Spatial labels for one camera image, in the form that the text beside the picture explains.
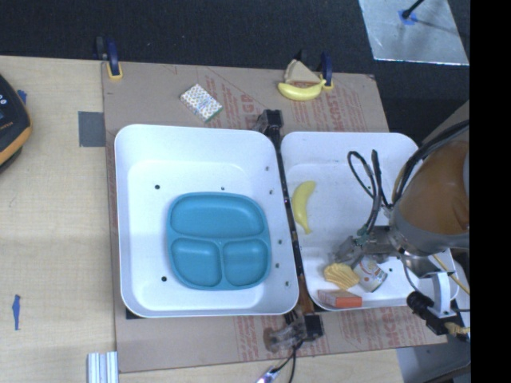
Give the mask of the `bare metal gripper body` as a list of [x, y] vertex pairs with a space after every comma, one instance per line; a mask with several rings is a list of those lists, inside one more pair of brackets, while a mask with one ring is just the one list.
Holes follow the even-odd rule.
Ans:
[[390, 225], [374, 226], [371, 229], [364, 226], [357, 230], [353, 243], [355, 251], [363, 255], [398, 257], [403, 252], [403, 236]]

